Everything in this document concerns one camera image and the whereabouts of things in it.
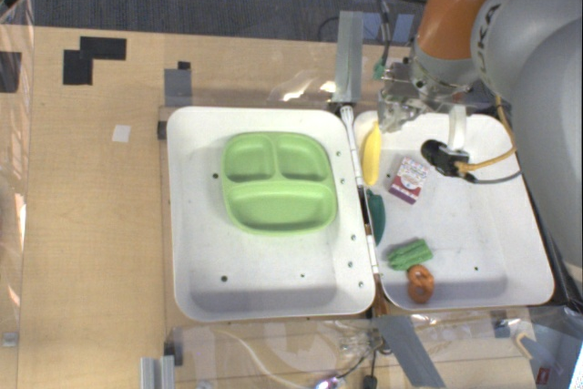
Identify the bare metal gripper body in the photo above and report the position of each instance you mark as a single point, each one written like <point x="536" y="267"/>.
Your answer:
<point x="403" y="79"/>

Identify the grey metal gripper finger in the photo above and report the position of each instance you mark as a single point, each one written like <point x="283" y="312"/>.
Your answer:
<point x="386" y="119"/>
<point x="404" y="116"/>

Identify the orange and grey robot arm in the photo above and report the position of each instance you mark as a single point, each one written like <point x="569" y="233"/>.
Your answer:
<point x="524" y="73"/>

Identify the yellow banana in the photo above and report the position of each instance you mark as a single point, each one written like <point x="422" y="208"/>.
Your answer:
<point x="371" y="157"/>

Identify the thin black and white rod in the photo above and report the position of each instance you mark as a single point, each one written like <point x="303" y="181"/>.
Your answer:
<point x="360" y="177"/>

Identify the white and purple carton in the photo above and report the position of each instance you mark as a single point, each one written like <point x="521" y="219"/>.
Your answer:
<point x="410" y="181"/>

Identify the dark green pepper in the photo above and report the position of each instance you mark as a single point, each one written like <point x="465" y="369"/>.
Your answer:
<point x="377" y="214"/>

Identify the white plastic tray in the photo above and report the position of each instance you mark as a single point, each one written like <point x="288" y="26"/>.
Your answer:
<point x="473" y="232"/>
<point x="273" y="269"/>

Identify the green bean bundle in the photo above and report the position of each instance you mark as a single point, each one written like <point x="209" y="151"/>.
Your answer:
<point x="410" y="255"/>

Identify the green divided plate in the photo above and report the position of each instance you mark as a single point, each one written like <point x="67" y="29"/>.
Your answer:
<point x="278" y="205"/>

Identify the orange pretzel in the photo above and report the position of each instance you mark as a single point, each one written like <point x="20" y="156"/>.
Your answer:
<point x="420" y="292"/>

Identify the black cylinder on white bracket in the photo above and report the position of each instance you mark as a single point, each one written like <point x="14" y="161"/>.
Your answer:
<point x="444" y="157"/>

